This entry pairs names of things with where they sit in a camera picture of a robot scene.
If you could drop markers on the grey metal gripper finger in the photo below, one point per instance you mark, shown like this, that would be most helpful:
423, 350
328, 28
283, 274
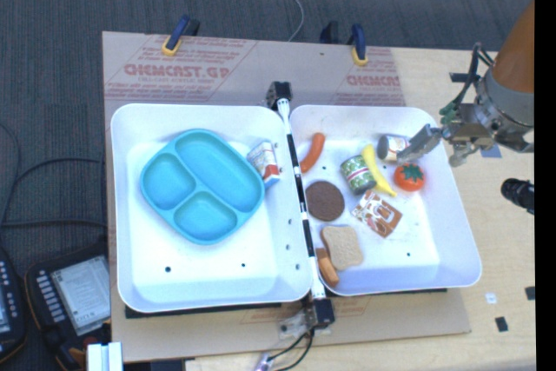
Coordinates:
460, 155
420, 142

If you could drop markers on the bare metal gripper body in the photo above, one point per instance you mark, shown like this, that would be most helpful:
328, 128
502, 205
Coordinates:
469, 128

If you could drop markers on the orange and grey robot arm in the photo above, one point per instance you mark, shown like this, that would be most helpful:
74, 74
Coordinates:
517, 56

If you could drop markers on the white and grey can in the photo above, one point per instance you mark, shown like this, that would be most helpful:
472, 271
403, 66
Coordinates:
391, 147

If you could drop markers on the orange tomato with green top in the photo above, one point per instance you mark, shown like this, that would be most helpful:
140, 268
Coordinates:
409, 178

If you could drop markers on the yellow banana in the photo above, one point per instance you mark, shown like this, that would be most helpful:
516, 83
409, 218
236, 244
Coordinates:
375, 171

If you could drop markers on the green can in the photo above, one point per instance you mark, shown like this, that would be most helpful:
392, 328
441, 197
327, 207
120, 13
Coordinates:
355, 176

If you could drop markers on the orange and white packet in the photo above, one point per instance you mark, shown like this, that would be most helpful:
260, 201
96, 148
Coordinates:
378, 215

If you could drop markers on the white plastic tray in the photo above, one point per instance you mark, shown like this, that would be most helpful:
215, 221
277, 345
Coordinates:
204, 273
417, 247

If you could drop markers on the orange sausage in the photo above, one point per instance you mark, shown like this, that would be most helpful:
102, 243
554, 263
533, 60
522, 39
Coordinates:
313, 152

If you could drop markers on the brown round biscuit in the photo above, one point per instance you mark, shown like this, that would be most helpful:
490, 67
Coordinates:
325, 200

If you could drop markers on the thin black and white rod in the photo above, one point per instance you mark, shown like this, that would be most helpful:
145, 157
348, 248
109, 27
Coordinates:
296, 169

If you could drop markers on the tan bread slice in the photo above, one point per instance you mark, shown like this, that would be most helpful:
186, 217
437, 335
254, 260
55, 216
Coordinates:
343, 247

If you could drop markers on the white and red carton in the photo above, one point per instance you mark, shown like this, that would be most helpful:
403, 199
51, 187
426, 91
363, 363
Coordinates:
266, 160

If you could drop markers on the orange carrot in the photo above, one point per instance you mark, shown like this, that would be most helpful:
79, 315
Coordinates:
328, 271

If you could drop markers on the blue divided plate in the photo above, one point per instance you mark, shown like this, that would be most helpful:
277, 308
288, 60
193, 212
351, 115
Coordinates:
204, 178

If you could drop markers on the brown cardboard board red print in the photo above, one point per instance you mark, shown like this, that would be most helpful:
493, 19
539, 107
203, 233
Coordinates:
182, 69

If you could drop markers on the black cylinder on white bracket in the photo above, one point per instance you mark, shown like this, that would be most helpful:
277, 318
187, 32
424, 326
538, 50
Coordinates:
519, 192

